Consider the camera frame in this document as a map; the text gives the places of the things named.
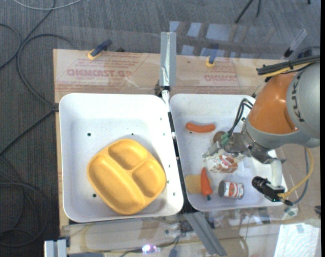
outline carrot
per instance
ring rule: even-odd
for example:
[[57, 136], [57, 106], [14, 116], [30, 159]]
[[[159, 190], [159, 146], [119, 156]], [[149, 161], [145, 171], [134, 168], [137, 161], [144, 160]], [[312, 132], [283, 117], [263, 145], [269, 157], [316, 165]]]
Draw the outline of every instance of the carrot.
[[212, 188], [210, 186], [209, 178], [207, 177], [206, 168], [203, 167], [200, 174], [201, 194], [207, 196], [207, 200], [211, 200]]
[[186, 128], [189, 131], [199, 132], [199, 133], [205, 133], [214, 131], [216, 126], [214, 124], [208, 124], [208, 125], [197, 125], [191, 122], [186, 123]]

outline sausage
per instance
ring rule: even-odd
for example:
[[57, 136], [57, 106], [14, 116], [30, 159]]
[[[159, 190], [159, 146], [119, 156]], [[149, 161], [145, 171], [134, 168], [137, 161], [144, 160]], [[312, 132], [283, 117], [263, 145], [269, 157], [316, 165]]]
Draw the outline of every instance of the sausage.
[[208, 125], [197, 125], [191, 122], [186, 123], [186, 128], [189, 131], [193, 132], [199, 132], [199, 133], [205, 133], [205, 132], [211, 132], [216, 129], [216, 126], [214, 124], [208, 124]]

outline camera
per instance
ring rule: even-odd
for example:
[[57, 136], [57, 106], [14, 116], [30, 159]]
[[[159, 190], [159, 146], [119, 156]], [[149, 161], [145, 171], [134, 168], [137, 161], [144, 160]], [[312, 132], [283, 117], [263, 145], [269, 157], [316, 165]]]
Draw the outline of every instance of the camera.
[[283, 186], [273, 186], [267, 178], [262, 178], [260, 176], [253, 178], [252, 185], [272, 202], [280, 202], [280, 197], [278, 194], [285, 192], [285, 188]]

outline food item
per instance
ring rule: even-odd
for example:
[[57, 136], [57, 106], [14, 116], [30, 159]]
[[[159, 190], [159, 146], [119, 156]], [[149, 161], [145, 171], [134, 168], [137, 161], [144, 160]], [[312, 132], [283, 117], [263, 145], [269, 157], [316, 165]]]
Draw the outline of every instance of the food item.
[[207, 200], [209, 201], [211, 199], [210, 195], [212, 194], [212, 188], [209, 182], [209, 179], [207, 177], [206, 168], [203, 167], [201, 169], [200, 174], [200, 187], [201, 187], [201, 194], [203, 196], [207, 197]]
[[140, 143], [120, 139], [89, 161], [87, 177], [97, 194], [116, 213], [132, 215], [143, 210], [163, 191], [163, 167]]
[[186, 189], [191, 194], [199, 194], [201, 193], [201, 187], [200, 187], [200, 175], [187, 175], [185, 177], [185, 185]]
[[244, 195], [244, 185], [232, 181], [222, 180], [218, 186], [220, 197], [242, 199]]
[[205, 132], [214, 131], [216, 129], [216, 126], [214, 124], [198, 125], [198, 124], [195, 124], [195, 123], [187, 122], [186, 123], [186, 128], [189, 131], [205, 133]]
[[238, 157], [234, 158], [223, 150], [206, 158], [206, 167], [211, 172], [233, 173], [238, 169]]

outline metal bar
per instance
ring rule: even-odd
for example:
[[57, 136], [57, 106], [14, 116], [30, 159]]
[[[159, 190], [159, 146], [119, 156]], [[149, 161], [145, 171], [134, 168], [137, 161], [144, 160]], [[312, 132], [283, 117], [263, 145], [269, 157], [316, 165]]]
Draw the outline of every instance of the metal bar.
[[160, 86], [175, 86], [177, 72], [177, 35], [174, 32], [161, 33]]
[[210, 255], [218, 254], [219, 256], [226, 255], [225, 249], [222, 247], [218, 238], [210, 228], [204, 214], [201, 212], [184, 214], [186, 220], [198, 235], [199, 239], [204, 244], [205, 249]]
[[54, 257], [54, 241], [44, 241], [44, 257]]
[[67, 257], [67, 244], [65, 239], [57, 241], [57, 257]]

